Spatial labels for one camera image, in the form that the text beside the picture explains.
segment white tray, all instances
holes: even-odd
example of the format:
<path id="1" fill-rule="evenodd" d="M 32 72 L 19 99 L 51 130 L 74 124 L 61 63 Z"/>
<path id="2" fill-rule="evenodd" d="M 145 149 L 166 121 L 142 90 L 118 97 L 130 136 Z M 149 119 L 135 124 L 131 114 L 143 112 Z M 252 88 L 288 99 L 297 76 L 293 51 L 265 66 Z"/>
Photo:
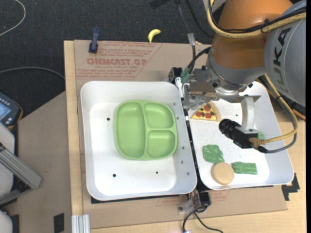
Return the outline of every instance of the white tray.
<path id="1" fill-rule="evenodd" d="M 263 133 L 265 139 L 280 136 L 281 132 L 272 108 L 269 95 L 261 84 L 254 82 L 251 88 L 247 88 L 241 95 L 260 95 L 255 102 L 255 129 Z M 222 119 L 228 118 L 242 123 L 242 108 L 240 103 L 232 104 L 224 100 L 214 101 Z M 189 111 L 191 117 L 195 111 Z M 287 150 L 264 154 L 254 149 L 241 149 L 233 141 L 223 135 L 218 129 L 219 122 L 190 119 L 191 132 L 199 166 L 202 182 L 210 189 L 221 190 L 229 188 L 242 188 L 253 186 L 267 186 L 290 183 L 294 177 L 294 171 Z M 233 162 L 256 163 L 257 175 L 235 174 L 234 180 L 229 185 L 220 185 L 211 176 L 213 163 L 205 161 L 202 147 L 207 144 L 218 145 L 223 152 L 224 160 L 230 164 Z M 277 141 L 265 145 L 269 150 L 285 146 L 283 141 Z"/>
<path id="2" fill-rule="evenodd" d="M 130 160 L 119 154 L 114 114 L 128 100 L 165 103 L 174 112 L 177 149 L 161 160 Z M 86 185 L 97 200 L 186 194 L 197 178 L 177 88 L 167 82 L 91 81 L 81 89 L 86 153 Z"/>

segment toy pizza slice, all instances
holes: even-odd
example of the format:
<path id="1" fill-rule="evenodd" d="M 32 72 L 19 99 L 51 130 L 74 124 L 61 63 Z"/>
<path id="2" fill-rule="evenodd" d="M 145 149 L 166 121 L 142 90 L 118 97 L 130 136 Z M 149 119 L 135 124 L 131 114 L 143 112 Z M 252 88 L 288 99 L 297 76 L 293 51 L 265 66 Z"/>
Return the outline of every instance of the toy pizza slice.
<path id="1" fill-rule="evenodd" d="M 219 111 L 213 102 L 204 104 L 199 110 L 197 110 L 191 117 L 191 119 L 200 119 L 218 122 L 221 120 Z"/>

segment cardboard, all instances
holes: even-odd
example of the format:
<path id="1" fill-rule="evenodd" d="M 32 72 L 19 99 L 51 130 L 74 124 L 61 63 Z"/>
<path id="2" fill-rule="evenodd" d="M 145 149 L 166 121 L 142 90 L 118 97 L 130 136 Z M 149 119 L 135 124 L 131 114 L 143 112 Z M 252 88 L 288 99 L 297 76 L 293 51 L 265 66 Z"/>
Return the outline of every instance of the cardboard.
<path id="1" fill-rule="evenodd" d="M 18 157 L 42 178 L 38 189 L 4 207 L 10 216 L 19 215 L 20 233 L 54 232 L 58 215 L 64 219 L 60 227 L 71 232 L 67 132 L 65 92 L 18 122 Z"/>
<path id="2" fill-rule="evenodd" d="M 75 40 L 76 92 L 78 103 L 79 141 L 84 214 L 90 214 L 91 227 L 145 224 L 183 220 L 178 205 L 186 196 L 130 201 L 91 203 L 86 187 L 83 122 L 80 90 L 91 80 L 102 81 L 164 81 L 172 67 L 184 68 L 191 61 L 188 44 L 145 42 L 98 42 L 97 54 L 89 53 L 90 41 Z M 197 45 L 197 52 L 208 45 Z M 196 61 L 205 65 L 206 55 Z M 201 217 L 229 216 L 286 210 L 281 186 L 209 191 L 211 206 Z"/>

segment green toy vegetable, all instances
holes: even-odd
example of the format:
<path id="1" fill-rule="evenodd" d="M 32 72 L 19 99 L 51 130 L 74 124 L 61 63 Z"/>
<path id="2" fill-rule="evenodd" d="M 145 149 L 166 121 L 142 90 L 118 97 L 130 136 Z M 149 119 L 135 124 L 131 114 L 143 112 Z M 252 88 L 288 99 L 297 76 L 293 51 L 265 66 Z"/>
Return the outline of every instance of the green toy vegetable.
<path id="1" fill-rule="evenodd" d="M 235 173 L 257 174 L 256 163 L 234 162 L 231 163 Z"/>
<path id="2" fill-rule="evenodd" d="M 214 164 L 219 162 L 225 162 L 223 158 L 223 152 L 219 149 L 218 145 L 206 145 L 203 146 L 203 157 L 207 162 L 212 162 Z"/>

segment black carpet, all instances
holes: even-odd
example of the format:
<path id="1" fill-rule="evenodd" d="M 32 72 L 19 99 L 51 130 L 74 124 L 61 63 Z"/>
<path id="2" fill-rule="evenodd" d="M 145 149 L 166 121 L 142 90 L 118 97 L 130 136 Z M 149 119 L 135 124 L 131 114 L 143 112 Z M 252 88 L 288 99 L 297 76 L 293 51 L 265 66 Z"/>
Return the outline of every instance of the black carpet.
<path id="1" fill-rule="evenodd" d="M 16 29 L 0 36 L 0 71 L 15 67 L 44 67 L 64 75 L 63 41 L 91 39 L 94 27 L 99 40 L 147 41 L 148 32 L 162 31 L 154 42 L 187 43 L 187 31 L 174 0 L 19 0 L 26 18 Z M 183 0 L 184 16 L 196 40 L 212 40 L 195 26 Z M 190 0 L 206 31 L 203 0 Z M 23 17 L 22 7 L 0 0 L 0 34 Z M 0 90 L 31 113 L 65 90 L 59 76 L 42 70 L 20 70 L 0 74 Z"/>

